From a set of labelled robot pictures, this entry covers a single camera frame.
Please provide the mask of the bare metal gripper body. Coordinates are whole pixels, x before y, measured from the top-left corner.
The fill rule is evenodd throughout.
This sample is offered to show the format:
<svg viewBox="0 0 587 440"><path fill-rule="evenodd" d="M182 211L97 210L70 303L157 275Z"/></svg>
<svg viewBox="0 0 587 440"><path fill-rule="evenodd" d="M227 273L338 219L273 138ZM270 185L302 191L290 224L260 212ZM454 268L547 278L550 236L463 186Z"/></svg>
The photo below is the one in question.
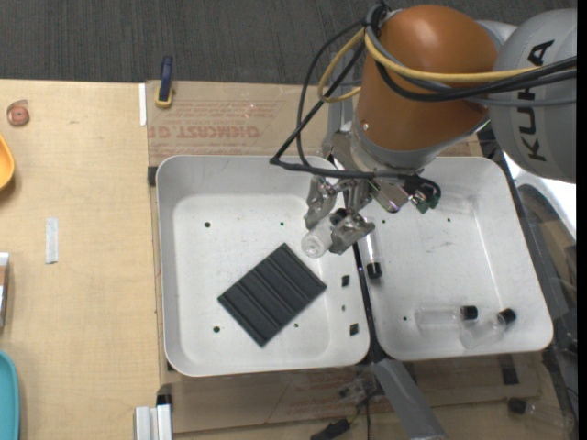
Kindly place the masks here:
<svg viewBox="0 0 587 440"><path fill-rule="evenodd" d="M360 135L341 130L327 134L322 152L332 160L341 178L320 175L320 212L334 210L337 197L352 214L375 203L389 213L398 212L405 204L421 198L419 167L404 168L388 164L389 152L380 148L370 151L371 144Z"/></svg>

